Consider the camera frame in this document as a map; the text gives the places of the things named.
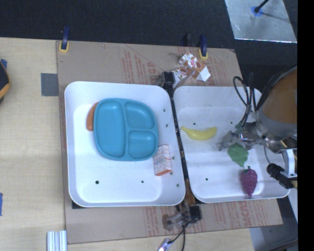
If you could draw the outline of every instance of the wooden table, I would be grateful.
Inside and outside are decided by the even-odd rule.
[[[55,40],[0,38],[12,86],[0,105],[0,250],[46,250],[65,230],[59,102],[42,96],[57,73]],[[165,237],[68,245],[68,250],[156,250]],[[171,250],[181,250],[180,237]],[[186,234],[185,250],[253,250],[249,229]]]

